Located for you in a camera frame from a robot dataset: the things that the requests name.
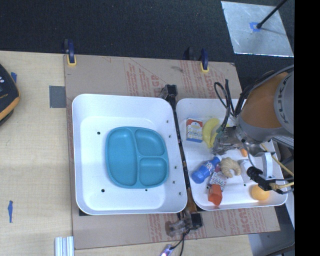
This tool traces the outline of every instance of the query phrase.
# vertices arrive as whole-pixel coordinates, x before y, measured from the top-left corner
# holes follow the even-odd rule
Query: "white object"
[[[54,256],[74,256],[74,237],[56,237],[54,239]]]
[[[187,190],[173,110],[161,98],[81,94],[72,102],[75,195],[89,215],[177,213],[187,204]],[[123,188],[108,176],[108,133],[131,126],[158,132],[166,145],[169,174],[152,188]]]
[[[236,106],[238,100],[232,100],[233,106]],[[225,118],[226,109],[222,105],[219,99],[200,99],[200,98],[184,98],[181,99],[176,105],[176,113],[178,118],[178,124],[180,134],[182,138],[185,138],[186,134],[186,120],[189,117],[193,117],[203,121],[203,125],[211,118],[217,118],[220,120],[221,125]],[[233,125],[231,118],[228,122],[231,126]],[[264,144],[269,151],[274,152],[275,148],[272,142]],[[226,209],[240,209],[240,208],[252,208],[252,207],[264,207],[264,206],[279,206],[286,202],[287,194],[278,194],[271,191],[270,197],[266,200],[258,201],[251,197],[250,190],[256,183],[252,180],[244,180],[243,175],[234,175],[228,178],[227,183],[222,193],[222,201],[219,206],[214,205],[208,201],[208,186],[210,177],[206,178],[203,183],[197,184],[192,178],[191,174],[197,170],[199,165],[205,161],[212,160],[214,155],[211,152],[211,148],[208,148],[207,144],[203,141],[201,143],[194,143],[192,141],[182,140],[183,151],[185,154],[185,160],[187,169],[189,172],[190,186],[192,191],[192,197],[194,202],[203,210],[214,211],[214,210],[226,210]],[[230,157],[235,161],[247,159],[243,157],[240,150],[233,149],[227,151],[226,154],[222,155],[222,158]],[[257,168],[262,169],[262,163],[257,162]],[[283,179],[283,174],[280,166],[272,161],[273,175],[277,179]]]

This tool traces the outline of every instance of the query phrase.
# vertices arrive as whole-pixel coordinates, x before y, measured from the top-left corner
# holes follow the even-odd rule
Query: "metal rod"
[[[260,23],[258,23],[258,24],[256,25],[256,28],[257,28],[257,29],[260,29],[260,28],[262,27],[262,25],[263,25],[286,1],[287,1],[287,0],[282,0],[282,2],[279,3],[279,4],[272,10],[272,12],[270,12],[270,13],[268,14],[268,16],[263,19],[263,21],[261,21]]]

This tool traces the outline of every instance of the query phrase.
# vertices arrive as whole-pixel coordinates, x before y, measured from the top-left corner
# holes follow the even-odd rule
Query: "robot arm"
[[[227,108],[227,115],[233,107]],[[233,112],[235,126],[222,127],[213,143],[212,153],[223,155],[231,149],[246,149],[250,156],[261,158],[262,170],[254,166],[247,174],[266,190],[274,189],[272,155],[261,147],[270,139],[286,141],[293,149],[294,141],[294,71],[289,66],[243,90]]]

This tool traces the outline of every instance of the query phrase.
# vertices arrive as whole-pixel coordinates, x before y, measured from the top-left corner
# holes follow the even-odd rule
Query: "cardboard sheet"
[[[209,62],[209,72],[199,61],[77,55],[77,65],[68,66],[64,56],[71,208],[76,250],[99,247],[177,241],[166,234],[166,222],[176,222],[176,214],[86,215],[77,206],[73,149],[72,101],[84,93],[158,97],[166,85],[176,85],[177,100],[216,98],[214,83],[225,84],[237,99],[241,86],[232,63]],[[186,239],[235,236],[279,231],[274,207],[201,212],[203,227]]]

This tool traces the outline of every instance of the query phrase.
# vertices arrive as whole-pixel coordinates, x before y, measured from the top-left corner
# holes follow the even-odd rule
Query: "black floor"
[[[277,6],[282,0],[229,0]],[[295,50],[295,0],[278,10]],[[182,59],[192,47],[209,61],[235,63],[242,88],[293,57],[234,54],[220,0],[0,0],[0,51]]]

